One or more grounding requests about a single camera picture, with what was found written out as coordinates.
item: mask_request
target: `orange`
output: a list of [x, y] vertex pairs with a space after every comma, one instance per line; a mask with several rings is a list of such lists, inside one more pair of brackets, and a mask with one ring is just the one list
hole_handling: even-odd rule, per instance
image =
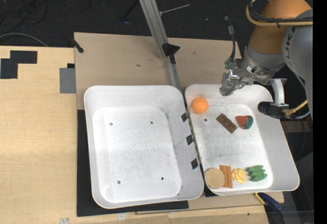
[[206, 99], [199, 97], [193, 101], [192, 108], [197, 114], [203, 114], [208, 110], [209, 104]]

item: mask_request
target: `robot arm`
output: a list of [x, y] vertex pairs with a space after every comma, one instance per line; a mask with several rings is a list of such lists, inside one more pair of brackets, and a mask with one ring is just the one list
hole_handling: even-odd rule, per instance
[[255, 29], [243, 59], [233, 59], [229, 72], [223, 74], [220, 93], [228, 96], [236, 89], [255, 81], [272, 85], [275, 102], [259, 104], [260, 112], [275, 118], [289, 117], [284, 102], [286, 79], [273, 79], [285, 64], [305, 82], [311, 116], [312, 110], [312, 39], [313, 9], [304, 0], [269, 0], [261, 14], [255, 12], [250, 0], [246, 8]]

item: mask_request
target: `black clamp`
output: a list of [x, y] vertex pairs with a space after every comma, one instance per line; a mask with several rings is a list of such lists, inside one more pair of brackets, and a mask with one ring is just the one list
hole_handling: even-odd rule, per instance
[[163, 52], [165, 53], [166, 57], [170, 57], [170, 62], [172, 64], [176, 64], [175, 56], [174, 54], [180, 49], [179, 46], [171, 45], [169, 43], [164, 43], [162, 45]]

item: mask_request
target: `wooden table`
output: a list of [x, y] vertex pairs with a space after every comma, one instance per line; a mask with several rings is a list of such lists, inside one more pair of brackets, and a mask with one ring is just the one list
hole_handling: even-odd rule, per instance
[[[17, 79], [0, 79], [0, 220], [2, 223], [58, 224], [61, 218], [68, 218], [69, 224], [203, 221], [205, 223], [268, 223], [264, 206], [253, 194], [202, 196], [189, 201], [188, 210], [174, 214], [130, 212], [125, 214], [125, 221], [118, 220], [117, 214], [77, 217], [77, 109], [83, 109], [81, 101], [85, 90], [83, 87], [101, 82], [101, 79], [91, 82], [92, 74], [93, 76], [102, 74], [99, 68], [102, 63], [94, 62], [93, 69], [89, 69], [87, 65], [91, 61], [87, 61], [86, 57], [94, 57], [94, 54], [102, 50], [106, 50], [111, 57], [120, 54], [124, 61], [121, 62], [116, 58], [115, 61], [120, 62], [120, 65], [111, 67], [111, 70], [117, 68], [116, 74], [119, 75], [111, 73], [110, 76], [108, 74], [99, 76], [104, 81], [109, 80], [111, 84], [126, 83], [126, 73], [120, 71], [124, 71], [124, 67], [128, 65], [134, 66], [135, 70], [148, 67], [153, 70], [153, 74], [161, 74], [159, 78], [163, 80], [158, 77], [154, 80], [157, 84], [169, 84], [169, 77], [165, 73], [164, 65], [146, 65], [151, 62], [148, 60], [150, 58], [152, 62], [161, 62], [155, 57], [156, 49], [151, 37], [77, 33], [75, 39], [85, 49], [82, 53], [84, 55], [75, 56], [80, 53], [73, 48], [0, 47], [1, 59], [10, 58], [10, 51], [37, 51], [36, 64], [18, 64]], [[128, 55], [130, 48], [126, 44], [131, 43], [134, 50], [140, 49], [141, 52], [153, 49], [152, 56], [147, 55], [146, 60], [130, 57]], [[183, 88], [200, 81], [219, 83], [220, 66], [230, 54], [230, 41], [172, 38], [170, 43], [181, 46], [180, 52], [176, 54], [176, 61]], [[188, 45], [188, 50], [183, 52], [185, 45]], [[217, 51], [219, 59], [213, 60], [209, 55], [213, 49]], [[130, 63], [126, 62], [124, 54], [127, 59], [130, 59]], [[194, 64], [199, 65], [199, 62], [192, 57], [198, 57], [198, 60], [203, 59], [207, 63], [208, 68], [204, 72], [209, 72], [213, 63], [215, 64], [217, 70], [211, 74], [212, 78], [208, 77], [210, 74], [204, 77], [200, 74], [192, 75]], [[98, 58], [104, 58], [103, 63], [105, 63], [106, 57], [98, 56]], [[187, 68], [180, 64], [184, 62], [189, 64]], [[68, 63], [76, 64], [77, 94], [60, 93], [59, 69], [66, 68]], [[84, 67], [78, 67], [81, 63], [86, 64]], [[135, 74], [131, 74], [131, 77], [133, 81], [136, 78], [135, 83], [140, 84], [140, 81], [143, 81]], [[279, 202], [284, 201], [281, 192], [273, 192], [271, 195]]]

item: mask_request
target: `white tray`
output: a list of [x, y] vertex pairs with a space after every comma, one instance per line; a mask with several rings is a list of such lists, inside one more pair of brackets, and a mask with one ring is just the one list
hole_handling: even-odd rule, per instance
[[[264, 191], [291, 191], [299, 185], [299, 176], [278, 119], [260, 113], [261, 101], [272, 102], [269, 91], [260, 85], [246, 86], [223, 97], [221, 85], [194, 84], [185, 91], [191, 121], [203, 170], [219, 165], [243, 168], [263, 165], [268, 176], [259, 182], [239, 184], [232, 181], [233, 188], [210, 190], [217, 195], [233, 195]], [[192, 109], [193, 100], [204, 97], [209, 108], [204, 114]], [[224, 113], [238, 127], [233, 133], [225, 129], [216, 118]], [[242, 129], [236, 116], [251, 115], [253, 125]]]
[[93, 86], [85, 92], [84, 104], [92, 195], [98, 205], [112, 209], [202, 194], [180, 91], [172, 86]]

